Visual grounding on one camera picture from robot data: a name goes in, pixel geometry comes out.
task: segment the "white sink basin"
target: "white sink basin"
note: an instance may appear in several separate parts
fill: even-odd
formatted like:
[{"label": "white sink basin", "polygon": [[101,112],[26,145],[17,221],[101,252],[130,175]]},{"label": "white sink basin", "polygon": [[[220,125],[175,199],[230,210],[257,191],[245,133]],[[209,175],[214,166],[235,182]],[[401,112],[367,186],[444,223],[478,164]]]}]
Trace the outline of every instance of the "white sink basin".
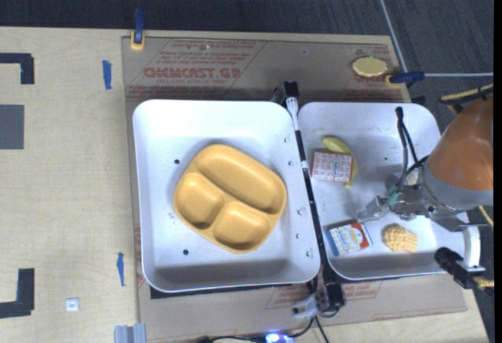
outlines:
[{"label": "white sink basin", "polygon": [[[171,293],[303,283],[320,268],[293,124],[270,102],[148,100],[133,114],[143,272]],[[262,245],[236,254],[194,232],[173,208],[191,160],[211,144],[237,148],[276,172],[287,189],[284,213]]]},{"label": "white sink basin", "polygon": [[[401,106],[404,122],[413,141],[418,159],[429,155],[440,138],[434,116],[418,104],[390,103],[309,103],[300,109],[307,160],[312,163],[314,151],[325,148],[322,138],[338,137],[352,150],[358,162],[358,173],[351,189],[344,183],[311,179],[324,238],[335,224],[354,220],[376,195],[384,195],[385,179],[402,172],[402,144],[397,131],[395,109]],[[467,221],[467,215],[459,215]],[[415,253],[393,252],[382,241],[382,231],[390,224],[399,224],[418,236]],[[364,250],[336,256],[326,244],[333,270],[349,280],[385,279],[408,275],[443,273],[434,259],[442,247],[464,254],[464,236],[453,233],[419,216],[411,221],[398,215],[386,216],[365,223],[373,245]]]}]

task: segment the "blue clip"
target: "blue clip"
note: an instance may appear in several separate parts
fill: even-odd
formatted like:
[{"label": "blue clip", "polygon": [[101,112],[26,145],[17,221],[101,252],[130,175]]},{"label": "blue clip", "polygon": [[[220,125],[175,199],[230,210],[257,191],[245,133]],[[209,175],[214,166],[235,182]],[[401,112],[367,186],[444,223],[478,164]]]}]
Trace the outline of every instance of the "blue clip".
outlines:
[{"label": "blue clip", "polygon": [[403,72],[402,74],[392,75],[389,78],[390,83],[404,83],[410,87],[415,82],[423,81],[425,74],[420,71]]},{"label": "blue clip", "polygon": [[118,269],[118,276],[120,277],[120,285],[125,286],[126,284],[124,283],[124,254],[122,252],[119,252],[117,256],[117,269]]},{"label": "blue clip", "polygon": [[131,34],[131,47],[135,50],[142,50],[144,39],[144,12],[141,8],[136,8],[136,12],[134,13],[134,31]]}]

